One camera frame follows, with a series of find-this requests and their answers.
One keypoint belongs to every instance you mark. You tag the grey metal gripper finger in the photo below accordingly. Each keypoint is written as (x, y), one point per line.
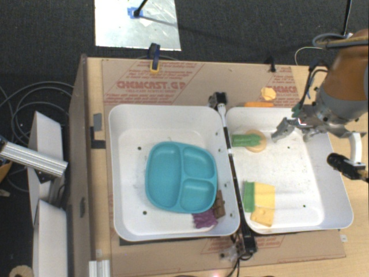
(284, 130)
(310, 135)

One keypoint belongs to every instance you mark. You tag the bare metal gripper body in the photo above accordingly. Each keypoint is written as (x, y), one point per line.
(323, 121)

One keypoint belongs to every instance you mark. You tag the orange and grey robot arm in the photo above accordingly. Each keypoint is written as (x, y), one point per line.
(347, 76)

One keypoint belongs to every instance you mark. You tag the orange carrot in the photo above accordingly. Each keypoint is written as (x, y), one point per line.
(259, 104)

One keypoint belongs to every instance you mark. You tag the yellow crisp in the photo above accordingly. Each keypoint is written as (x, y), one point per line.
(268, 94)

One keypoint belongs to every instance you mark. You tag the green pea pod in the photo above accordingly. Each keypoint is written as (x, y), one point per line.
(243, 140)

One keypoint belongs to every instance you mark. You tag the white plastic tray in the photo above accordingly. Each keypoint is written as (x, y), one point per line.
(129, 183)
(297, 177)

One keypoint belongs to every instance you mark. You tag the thin black and white rod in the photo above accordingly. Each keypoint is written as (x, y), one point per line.
(230, 154)

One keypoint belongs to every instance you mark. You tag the green and yellow sponge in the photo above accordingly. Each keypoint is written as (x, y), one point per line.
(259, 196)

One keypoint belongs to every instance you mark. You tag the yellow cheese wedge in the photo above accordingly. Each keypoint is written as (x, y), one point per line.
(263, 216)

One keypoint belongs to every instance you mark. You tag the brown chocolate biscuit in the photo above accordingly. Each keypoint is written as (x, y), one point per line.
(220, 205)

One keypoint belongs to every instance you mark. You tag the purple grapes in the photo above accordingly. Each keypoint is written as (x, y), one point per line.
(203, 219)

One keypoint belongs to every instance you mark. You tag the blue divided plate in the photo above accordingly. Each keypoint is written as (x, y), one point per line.
(167, 177)

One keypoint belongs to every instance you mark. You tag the brown cardboard board, red print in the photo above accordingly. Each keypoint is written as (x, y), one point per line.
(161, 82)

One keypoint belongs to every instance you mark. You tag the black cylinder on white bracket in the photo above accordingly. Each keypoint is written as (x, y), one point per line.
(343, 163)

